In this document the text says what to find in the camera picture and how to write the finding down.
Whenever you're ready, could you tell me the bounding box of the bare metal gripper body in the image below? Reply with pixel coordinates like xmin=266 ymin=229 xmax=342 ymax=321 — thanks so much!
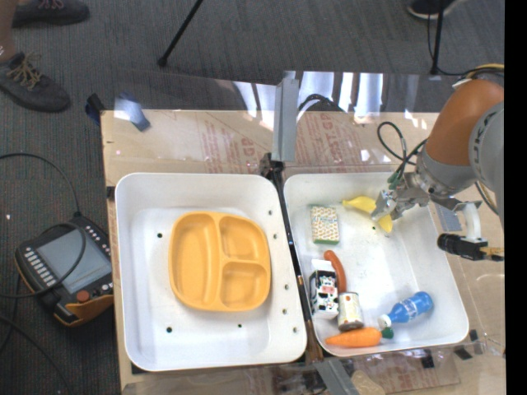
xmin=387 ymin=170 xmax=432 ymax=216

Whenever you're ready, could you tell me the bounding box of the yellow banana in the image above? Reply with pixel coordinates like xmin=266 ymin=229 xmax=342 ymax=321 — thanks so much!
xmin=341 ymin=195 xmax=394 ymax=235

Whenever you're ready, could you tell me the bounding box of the white plastic tray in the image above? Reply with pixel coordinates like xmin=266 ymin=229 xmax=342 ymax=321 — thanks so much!
xmin=114 ymin=172 xmax=309 ymax=373
xmin=282 ymin=172 xmax=470 ymax=358

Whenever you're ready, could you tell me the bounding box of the green and orange patterned carton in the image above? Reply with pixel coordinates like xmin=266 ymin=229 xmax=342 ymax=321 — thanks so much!
xmin=310 ymin=205 xmax=341 ymax=245

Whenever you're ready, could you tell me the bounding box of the red sausage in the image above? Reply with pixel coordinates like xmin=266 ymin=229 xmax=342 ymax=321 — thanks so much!
xmin=323 ymin=249 xmax=347 ymax=295

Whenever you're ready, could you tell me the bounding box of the blue and white bottle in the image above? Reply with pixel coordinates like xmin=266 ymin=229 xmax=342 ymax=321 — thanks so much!
xmin=377 ymin=290 xmax=435 ymax=330

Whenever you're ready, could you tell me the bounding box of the thin black and white rod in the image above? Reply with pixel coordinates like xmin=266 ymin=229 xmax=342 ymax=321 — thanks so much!
xmin=271 ymin=171 xmax=324 ymax=362

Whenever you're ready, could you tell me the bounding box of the white cow print milk carton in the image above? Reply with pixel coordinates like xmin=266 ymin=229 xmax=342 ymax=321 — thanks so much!
xmin=308 ymin=258 xmax=340 ymax=320

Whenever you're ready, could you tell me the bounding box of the small white can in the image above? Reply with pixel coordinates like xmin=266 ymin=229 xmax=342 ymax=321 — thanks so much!
xmin=337 ymin=291 xmax=366 ymax=332

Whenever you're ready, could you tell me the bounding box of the orange carrot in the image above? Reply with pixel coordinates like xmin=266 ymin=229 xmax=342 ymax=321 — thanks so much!
xmin=324 ymin=326 xmax=395 ymax=349

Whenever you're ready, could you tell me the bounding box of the black tripod leg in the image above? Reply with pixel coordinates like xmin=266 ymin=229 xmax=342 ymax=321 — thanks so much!
xmin=157 ymin=0 xmax=215 ymax=67
xmin=429 ymin=0 xmax=446 ymax=76

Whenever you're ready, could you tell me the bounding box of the beige toy biscuit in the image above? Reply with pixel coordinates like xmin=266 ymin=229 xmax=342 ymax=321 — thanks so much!
xmin=350 ymin=369 xmax=386 ymax=395

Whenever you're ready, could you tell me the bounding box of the orange divided plate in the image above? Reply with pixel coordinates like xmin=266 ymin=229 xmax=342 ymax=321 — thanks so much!
xmin=167 ymin=211 xmax=273 ymax=313

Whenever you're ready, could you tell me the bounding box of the brown cardboard board red print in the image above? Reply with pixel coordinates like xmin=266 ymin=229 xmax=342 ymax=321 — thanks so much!
xmin=100 ymin=109 xmax=506 ymax=395

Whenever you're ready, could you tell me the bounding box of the black cylinder on white bracket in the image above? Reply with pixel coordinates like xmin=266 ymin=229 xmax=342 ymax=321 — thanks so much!
xmin=436 ymin=199 xmax=489 ymax=262

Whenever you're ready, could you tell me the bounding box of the black block with thin wires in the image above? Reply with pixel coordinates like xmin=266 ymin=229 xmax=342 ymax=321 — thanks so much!
xmin=259 ymin=153 xmax=286 ymax=177

